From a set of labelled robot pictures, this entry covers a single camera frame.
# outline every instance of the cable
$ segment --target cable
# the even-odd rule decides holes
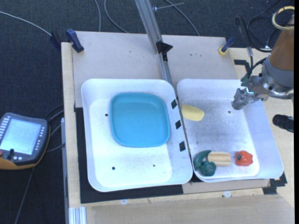
[[[99,13],[99,32],[101,31],[101,12],[100,12],[100,7],[98,5],[98,2],[96,0],[93,0],[95,5],[97,6],[97,10],[98,10],[98,13]]]
[[[250,56],[250,70],[249,70],[249,74],[247,74],[248,78],[251,76],[253,67],[254,67],[254,65],[253,65],[253,56]]]
[[[271,20],[271,15],[269,15],[269,16],[261,16],[261,17],[259,17],[258,19],[265,19],[266,21],[270,21]],[[248,30],[248,32],[249,32],[249,34],[250,34],[250,36],[252,37],[252,38],[254,38],[257,42],[259,42],[259,44],[261,44],[261,46],[263,46],[264,45],[264,42],[261,42],[252,32],[251,32],[251,30],[249,30],[248,28],[247,28],[247,30]]]
[[[264,50],[264,49],[257,48],[253,45],[253,42],[250,38],[249,31],[246,27],[245,21],[240,15],[237,15],[235,22],[236,22],[236,25],[239,27],[240,33],[243,36],[243,38],[245,39],[245,42],[248,44],[248,47],[255,48],[256,50],[261,51],[261,52],[271,52],[270,49]]]
[[[25,19],[22,19],[22,18],[17,17],[17,16],[13,16],[13,15],[8,14],[8,13],[4,13],[4,12],[2,12],[2,11],[0,11],[0,13],[1,13],[1,14],[4,14],[4,15],[7,15],[7,16],[10,16],[10,17],[13,17],[13,18],[16,18],[16,19],[19,19],[19,20],[21,20],[21,21],[27,22],[27,23],[29,23],[29,24],[31,24],[31,25],[37,27],[38,29],[41,29],[43,32],[47,33],[49,36],[52,36],[52,34],[51,34],[50,32],[47,32],[45,29],[41,28],[40,26],[38,26],[38,25],[36,25],[36,24],[34,24],[34,23],[32,23],[32,22],[29,22],[29,21],[27,21],[27,20],[25,20]]]
[[[47,119],[48,116],[49,116],[54,110],[56,110],[56,109],[58,109],[58,108],[60,108],[60,107],[63,107],[63,106],[64,106],[64,105],[61,104],[61,105],[58,105],[58,106],[56,106],[55,108],[51,109],[51,110],[45,115],[45,118],[44,118],[44,119]]]
[[[41,199],[41,192],[40,192],[40,190],[39,190],[39,188],[38,188],[38,185],[37,185],[37,181],[36,181],[35,175],[33,175],[33,182],[34,182],[34,184],[35,184],[35,186],[36,186],[36,190],[37,190],[37,194],[38,194],[38,199],[39,199],[39,202],[40,202],[41,207],[42,207],[42,210],[43,210],[43,217],[44,217],[44,219],[46,220],[46,224],[49,224],[49,222],[48,222],[48,218],[47,218],[47,215],[46,215],[45,206],[44,206],[44,204],[43,204],[43,202],[42,202],[42,199]]]
[[[48,122],[51,122],[54,118],[56,118],[58,115],[64,113],[64,110],[59,111],[58,113],[54,114],[49,120]]]
[[[26,188],[25,188],[25,192],[24,192],[24,195],[23,195],[23,198],[22,198],[21,204],[20,204],[20,206],[19,206],[19,210],[18,210],[18,213],[17,213],[16,219],[15,219],[15,221],[14,221],[14,224],[17,224],[17,223],[18,223],[19,216],[20,216],[20,213],[21,213],[21,210],[22,210],[22,207],[23,207],[24,201],[25,201],[25,197],[26,197],[26,195],[27,195],[27,192],[28,192],[28,189],[29,189],[29,184],[30,184],[30,182],[31,182],[31,178],[32,178],[32,175],[33,175],[34,169],[35,169],[35,167],[33,167],[33,168],[31,169],[31,173],[30,173],[29,179],[28,179],[28,181],[27,181],[27,186],[26,186]]]
[[[252,66],[252,68],[250,68],[250,72],[249,72],[249,77],[251,76],[252,74],[252,71],[255,67],[257,67],[259,64],[263,64],[265,62],[265,60],[267,59],[267,57],[263,58],[262,60],[258,61],[257,63],[255,63],[254,66]]]
[[[60,128],[61,128],[61,124],[58,125],[58,126],[52,131],[52,133],[50,134],[49,139],[52,138],[53,135],[54,135]],[[54,147],[54,148],[52,148],[52,149],[49,149],[49,150],[46,151],[46,153],[53,152],[53,151],[55,151],[55,150],[61,148],[61,147],[64,146],[64,145],[65,145],[65,143],[63,143],[63,144],[61,144],[61,145],[59,145],[59,146],[57,146],[57,147]]]
[[[164,0],[164,1],[166,1],[167,3],[169,3],[171,6],[173,6],[188,22],[189,22],[189,24],[192,26],[192,28],[194,29],[194,31],[196,32],[196,34],[198,35],[198,36],[200,36],[199,35],[199,32],[198,32],[198,30],[196,29],[196,27],[193,25],[193,23],[188,19],[188,17],[179,9],[179,8],[177,8],[177,6],[175,5],[175,4],[173,4],[173,3],[171,3],[170,1],[168,1],[168,0]],[[104,0],[104,10],[105,10],[105,13],[106,13],[106,15],[107,15],[107,17],[108,17],[108,19],[119,29],[119,30],[121,30],[121,31],[123,31],[123,32],[125,32],[125,33],[129,33],[128,31],[126,31],[125,29],[123,29],[121,26],[119,26],[116,22],[114,22],[113,21],[113,19],[110,17],[110,15],[109,15],[109,13],[108,13],[108,11],[107,11],[107,0]]]
[[[182,5],[182,4],[184,4],[184,3],[180,2],[180,3],[177,3],[177,4],[173,4],[173,5],[168,5],[168,6],[163,6],[163,7],[156,7],[155,9],[157,11],[158,9],[167,8],[167,7],[173,7],[173,6]]]
[[[98,13],[99,13],[99,31],[101,31],[101,12],[100,12],[100,7],[99,7],[99,4],[98,4],[98,2],[97,2],[96,0],[93,0],[93,1],[95,2],[95,5],[97,6],[97,10],[98,10]],[[7,15],[7,16],[10,16],[10,17],[13,17],[13,18],[16,18],[16,19],[19,19],[19,20],[21,20],[21,21],[25,21],[25,22],[27,22],[27,23],[29,23],[29,24],[31,24],[31,25],[33,25],[33,26],[35,26],[35,27],[41,29],[42,31],[46,32],[48,35],[52,36],[52,34],[51,34],[50,32],[47,32],[46,30],[44,30],[43,28],[39,27],[38,25],[33,24],[33,23],[31,23],[31,22],[29,22],[29,21],[27,21],[27,20],[25,20],[25,19],[22,19],[22,18],[20,18],[20,17],[13,16],[13,15],[11,15],[11,14],[4,13],[4,12],[1,12],[1,11],[0,11],[0,13],[2,13],[2,14],[4,14],[4,15]]]
[[[267,41],[266,41],[266,45],[265,45],[265,48],[266,49],[270,49],[270,47],[269,47],[269,42],[270,42],[270,39],[274,36],[274,34],[275,33],[277,33],[279,30],[277,30],[277,29],[275,29],[272,33],[271,33],[271,35],[268,37],[268,39],[267,39]]]
[[[280,2],[281,0],[278,0],[278,1],[276,1],[272,6],[270,6],[268,9],[266,9],[265,11],[263,11],[263,12],[261,12],[261,13],[259,13],[258,15],[256,15],[256,16],[254,16],[248,23],[247,23],[247,30],[248,30],[248,32],[257,40],[257,41],[259,41],[254,35],[253,35],[253,33],[251,32],[251,30],[250,30],[250,25],[254,22],[254,21],[256,21],[256,20],[258,20],[258,19],[261,19],[261,18],[265,18],[265,17],[267,17],[267,16],[261,16],[261,15],[263,15],[264,13],[266,13],[266,12],[268,12],[270,9],[272,9],[274,6],[276,6],[279,2]],[[254,45],[253,45],[253,42],[250,40],[250,43],[251,43],[251,45],[252,45],[252,47],[253,48],[255,48],[255,49],[257,49],[257,50],[259,50],[259,51],[261,51],[261,52],[271,52],[271,50],[263,50],[263,49],[258,49],[258,48],[256,48]]]

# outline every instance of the black clip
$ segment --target black clip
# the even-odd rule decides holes
[[[55,30],[51,33],[50,42],[53,44],[53,46],[61,53],[61,38],[58,34],[58,32]]]
[[[246,60],[234,60],[235,65],[243,65],[245,66],[246,72],[250,72],[250,65]]]
[[[75,49],[76,52],[79,53],[84,50],[84,48],[81,46],[79,42],[76,32],[73,29],[66,30],[66,37],[70,42],[73,43],[72,47]]]
[[[158,42],[156,43],[156,46],[157,46],[157,49],[158,49],[159,54],[162,53],[163,60],[164,60],[165,62],[167,62],[168,59],[167,59],[167,54],[166,54],[166,53],[167,53],[171,48],[173,48],[173,46],[168,45],[168,44],[166,44],[166,43],[163,43],[163,42],[161,42],[161,41],[158,41]]]

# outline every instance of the black cable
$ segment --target black cable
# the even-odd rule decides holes
[[[241,35],[243,35],[243,37],[245,39],[245,42],[248,44],[247,47],[255,48],[256,50],[261,51],[261,52],[270,52],[271,51],[271,50],[263,50],[263,49],[255,47],[253,45],[253,42],[252,42],[252,40],[250,38],[250,35],[249,35],[249,31],[246,27],[246,23],[240,15],[237,15],[235,21],[236,21],[236,25],[239,27]]]
[[[252,74],[252,71],[255,67],[257,67],[258,65],[260,64],[263,64],[265,61],[266,61],[267,57],[263,58],[262,60],[258,61],[257,63],[255,63],[255,65],[253,65],[250,70],[249,70],[249,73],[247,74],[247,77],[249,78]]]
[[[62,105],[58,105],[58,106],[56,106],[55,108],[51,109],[51,110],[45,115],[45,118],[44,118],[44,119],[47,119],[48,116],[49,116],[53,111],[55,111],[56,109],[58,109],[58,108],[60,108],[60,107],[63,107],[63,106],[64,106],[64,105],[62,104]]]
[[[259,17],[259,19],[265,19],[265,20],[267,20],[268,22],[271,22],[271,18],[272,18],[272,15],[269,15],[269,16],[262,16],[262,17]],[[248,28],[247,28],[247,30],[248,30],[248,33],[249,33],[249,35],[253,38],[253,39],[255,39],[261,46],[264,46],[264,42],[261,42]]]
[[[46,220],[46,224],[49,224],[49,222],[48,222],[48,218],[47,218],[47,215],[46,215],[45,206],[44,206],[44,204],[43,204],[43,202],[42,202],[41,192],[40,192],[40,190],[39,190],[39,188],[38,188],[37,181],[36,181],[36,178],[35,178],[34,175],[33,175],[33,182],[34,182],[34,184],[35,184],[35,186],[36,186],[36,191],[37,191],[37,194],[38,194],[38,199],[39,199],[39,202],[40,202],[41,207],[42,207],[43,218]]]
[[[266,12],[268,12],[270,9],[272,9],[273,7],[275,7],[279,2],[280,2],[281,0],[278,0],[278,1],[276,1],[272,6],[270,6],[268,9],[266,9],[265,11],[263,11],[263,12],[261,12],[261,13],[259,13],[258,15],[256,15],[256,16],[254,16],[248,23],[247,23],[247,30],[248,30],[248,33],[249,34],[251,34],[257,41],[259,41],[254,35],[253,35],[253,33],[251,32],[251,30],[250,30],[250,25],[253,23],[253,22],[255,22],[256,20],[258,20],[258,19],[261,19],[261,18],[265,18],[265,16],[262,16],[264,13],[266,13]],[[251,41],[251,39],[250,39],[250,44],[251,44],[251,46],[253,47],[253,48],[255,48],[255,49],[257,49],[257,50],[259,50],[259,51],[261,51],[261,52],[271,52],[271,50],[263,50],[263,49],[258,49],[258,48],[256,48],[256,46],[254,46],[253,45],[253,42]]]
[[[61,145],[59,145],[59,146],[57,146],[57,147],[55,147],[55,148],[49,149],[49,150],[46,151],[46,153],[53,152],[53,151],[55,151],[55,150],[57,150],[57,149],[63,147],[64,145],[65,145],[65,143],[63,143],[63,144],[61,144]]]
[[[60,128],[61,128],[61,124],[58,125],[58,126],[52,131],[52,133],[50,134],[49,139],[52,138],[53,135],[54,135]],[[63,147],[64,145],[65,145],[65,143],[63,143],[63,144],[61,144],[61,145],[59,145],[59,146],[57,146],[57,147],[54,147],[54,148],[52,148],[52,149],[49,149],[49,150],[46,151],[46,153],[53,152],[53,151],[55,151],[55,150],[57,150],[57,149]]]
[[[237,15],[237,17],[235,18],[235,23],[239,27],[239,31],[240,31],[244,41],[247,43],[247,46],[246,46],[247,49],[251,49],[250,37],[249,37],[248,30],[246,29],[244,19],[240,15]],[[252,57],[252,55],[250,55],[250,70],[247,73],[247,78],[250,77],[252,69],[253,69],[253,57]]]
[[[268,39],[266,40],[266,45],[265,47],[268,47],[269,46],[269,42],[270,42],[270,39],[274,36],[275,33],[277,33],[279,30],[278,29],[275,29],[271,35],[268,37]]]
[[[64,110],[60,110],[56,114],[54,114],[51,118],[49,118],[48,122],[51,122],[53,119],[55,119],[58,115],[64,113]]]
[[[26,185],[26,188],[25,188],[25,192],[24,192],[24,195],[23,195],[23,198],[22,198],[21,204],[20,204],[20,206],[19,206],[19,210],[18,210],[18,213],[17,213],[16,219],[15,219],[15,221],[14,221],[14,224],[17,224],[17,223],[18,223],[18,221],[19,221],[19,216],[20,216],[20,213],[21,213],[21,211],[22,211],[22,208],[23,208],[23,204],[24,204],[24,201],[25,201],[25,198],[26,198],[26,195],[27,195],[28,189],[29,189],[29,185],[30,185],[30,182],[31,182],[31,178],[32,178],[32,175],[33,175],[34,169],[35,169],[35,167],[33,167],[33,168],[31,169],[31,173],[30,173],[29,179],[28,179],[28,181],[27,181],[27,185]]]

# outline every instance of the wooden panel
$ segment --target wooden panel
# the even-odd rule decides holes
[[[285,166],[285,174],[288,180],[288,184],[286,187],[281,187],[278,189],[278,192],[283,196],[288,203],[284,202],[281,196],[256,196],[255,193],[260,194],[261,189],[256,189],[264,184],[267,184],[267,180],[256,180],[250,181],[250,183],[246,181],[241,182],[228,182],[228,183],[218,183],[217,185],[222,187],[214,187],[207,188],[207,183],[204,184],[195,184],[192,186],[187,183],[184,184],[184,192],[185,195],[181,196],[169,196],[169,197],[158,197],[158,198],[143,198],[143,199],[135,199],[130,200],[129,205],[120,205],[120,201],[110,201],[110,202],[101,202],[101,203],[80,203],[80,192],[79,192],[79,174],[78,174],[78,152],[77,152],[77,137],[76,137],[76,119],[74,113],[74,80],[73,80],[73,69],[72,69],[72,48],[70,43],[62,44],[62,64],[63,64],[63,78],[64,78],[64,108],[65,108],[65,122],[66,122],[66,148],[67,148],[67,166],[68,166],[68,187],[69,187],[69,203],[70,207],[79,207],[79,206],[87,206],[88,211],[88,223],[98,223],[93,219],[93,214],[96,220],[100,217],[101,223],[146,223],[144,222],[144,218],[148,223],[158,222],[161,220],[163,223],[182,223],[182,217],[184,220],[183,223],[190,222],[198,222],[200,219],[204,217],[205,213],[208,213],[207,217],[204,217],[204,220],[211,220],[214,223],[221,223],[219,220],[219,216],[224,215],[224,217],[229,218],[227,213],[232,213],[235,217],[236,214],[242,217],[242,210],[250,210],[249,215],[246,215],[246,218],[250,220],[250,215],[256,218],[256,222],[252,221],[250,223],[269,223],[270,216],[276,217],[271,219],[273,223],[274,220],[280,220],[280,217],[290,217],[292,221],[292,217],[294,215],[294,209],[289,210],[289,204],[294,207],[294,161],[293,161],[293,145],[294,138],[293,134],[282,130],[278,127],[275,127],[271,124],[272,117],[279,114],[286,114],[291,116],[292,111],[292,103],[285,100],[277,100],[270,98],[268,101],[264,103],[267,116],[269,118],[269,122],[271,124],[271,128],[273,130],[273,135],[277,142],[279,151],[282,156],[282,160]],[[265,54],[258,54],[254,51],[255,61],[264,58]],[[231,59],[247,59],[247,51],[246,49],[230,49],[229,52],[225,55],[224,59],[227,63],[227,58],[231,56]],[[245,69],[242,66],[235,66],[235,70],[238,78],[242,77],[245,74]],[[242,195],[244,195],[244,200],[242,198],[215,198],[216,196],[221,195],[221,193],[217,193],[219,190],[235,190],[242,189]],[[244,203],[242,209],[237,209],[240,204]],[[221,215],[216,215],[213,217],[212,211],[205,209],[206,205],[209,204],[211,210],[215,213],[219,213]],[[262,216],[261,211],[266,208],[267,211],[264,213],[264,217]]]
[[[101,224],[281,224],[295,223],[294,209],[280,195],[93,207]]]

